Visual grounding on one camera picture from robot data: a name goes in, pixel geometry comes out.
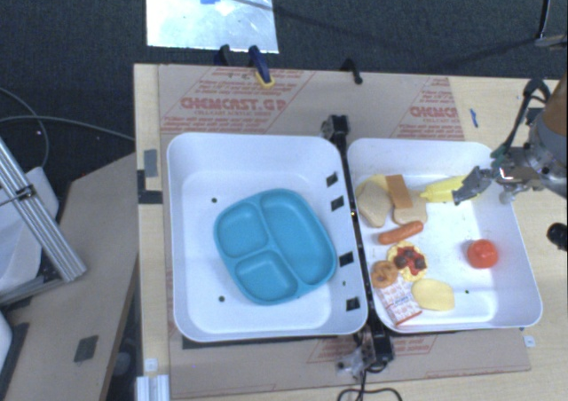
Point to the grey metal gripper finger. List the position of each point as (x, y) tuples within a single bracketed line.
[(466, 193), (480, 174)]

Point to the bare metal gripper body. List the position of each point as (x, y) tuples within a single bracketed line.
[(528, 173)]

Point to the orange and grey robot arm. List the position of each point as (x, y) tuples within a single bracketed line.
[(555, 124)]

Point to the yellow banana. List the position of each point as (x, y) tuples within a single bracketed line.
[(439, 191)]

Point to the white plastic tray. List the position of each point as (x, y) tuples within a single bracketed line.
[(199, 168), (448, 239)]

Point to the tan bread slice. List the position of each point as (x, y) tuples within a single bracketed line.
[(410, 214), (373, 206)]

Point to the red tomato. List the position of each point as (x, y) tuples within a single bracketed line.
[(481, 253)]

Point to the orange rectangular biscuit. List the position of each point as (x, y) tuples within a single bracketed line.
[(399, 191)]

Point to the orange sausage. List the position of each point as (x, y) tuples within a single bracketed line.
[(399, 233)]

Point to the yellow pizza slice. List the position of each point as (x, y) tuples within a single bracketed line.
[(408, 259)]

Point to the yellow cheese slice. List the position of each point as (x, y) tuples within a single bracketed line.
[(372, 180)]

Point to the thin black rod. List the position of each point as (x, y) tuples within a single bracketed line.
[(355, 213)]

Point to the brown doughnut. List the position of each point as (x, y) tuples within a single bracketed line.
[(384, 273)]

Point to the red and white carton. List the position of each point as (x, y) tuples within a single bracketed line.
[(399, 301)]

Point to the blue divided plate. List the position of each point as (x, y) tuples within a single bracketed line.
[(275, 244)]

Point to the brown cardboard board red print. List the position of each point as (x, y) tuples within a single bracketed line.
[(275, 97)]

